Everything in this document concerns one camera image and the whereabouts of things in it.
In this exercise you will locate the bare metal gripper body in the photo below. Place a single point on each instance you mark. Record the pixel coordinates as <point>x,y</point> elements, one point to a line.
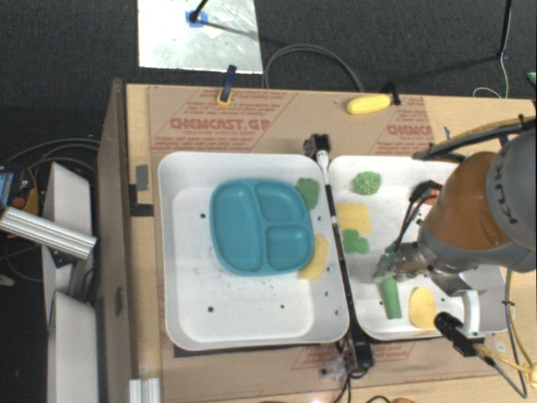
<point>411,263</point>

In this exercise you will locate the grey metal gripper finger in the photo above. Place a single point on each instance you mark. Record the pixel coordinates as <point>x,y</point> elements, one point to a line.
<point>381,272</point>
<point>384,260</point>

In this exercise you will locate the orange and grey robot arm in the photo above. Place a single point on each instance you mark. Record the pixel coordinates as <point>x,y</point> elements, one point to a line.
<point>474,208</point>

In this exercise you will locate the green cylinder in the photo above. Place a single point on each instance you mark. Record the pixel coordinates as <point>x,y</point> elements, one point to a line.
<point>391,298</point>

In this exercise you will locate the white plastic tray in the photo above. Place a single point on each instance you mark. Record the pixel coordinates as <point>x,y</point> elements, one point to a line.
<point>247,309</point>
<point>373,300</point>

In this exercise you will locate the light green broccoli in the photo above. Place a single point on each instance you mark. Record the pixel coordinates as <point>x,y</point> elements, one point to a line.
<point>356,242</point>

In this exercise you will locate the yellow oval chip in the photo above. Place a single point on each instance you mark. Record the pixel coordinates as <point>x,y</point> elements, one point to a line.
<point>421,307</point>

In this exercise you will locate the thin black and white rod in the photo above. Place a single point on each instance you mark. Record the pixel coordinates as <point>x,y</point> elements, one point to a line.
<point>340,246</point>

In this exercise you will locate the yellow square cheese slice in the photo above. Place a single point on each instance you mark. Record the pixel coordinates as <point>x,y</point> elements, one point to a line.
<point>353,218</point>

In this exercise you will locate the yellow banana slice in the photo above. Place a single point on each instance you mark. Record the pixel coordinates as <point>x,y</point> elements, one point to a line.
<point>318,260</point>

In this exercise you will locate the green vegetable with orange dots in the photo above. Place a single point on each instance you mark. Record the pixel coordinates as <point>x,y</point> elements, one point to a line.
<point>367,183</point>

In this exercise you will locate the dark green broccoli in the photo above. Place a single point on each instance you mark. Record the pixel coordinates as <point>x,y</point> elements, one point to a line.
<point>309,190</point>

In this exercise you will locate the blue divided plate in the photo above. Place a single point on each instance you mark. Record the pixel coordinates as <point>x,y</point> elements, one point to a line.
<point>251,229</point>

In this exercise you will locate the yellow corn cob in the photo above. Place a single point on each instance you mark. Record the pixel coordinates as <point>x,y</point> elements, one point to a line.
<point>368,104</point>

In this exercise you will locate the brown cardboard board red print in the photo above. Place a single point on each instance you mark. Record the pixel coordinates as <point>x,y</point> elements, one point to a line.
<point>260,120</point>

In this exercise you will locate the black cylinder on white bracket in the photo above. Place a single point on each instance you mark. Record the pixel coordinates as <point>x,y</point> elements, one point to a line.
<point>455,330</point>

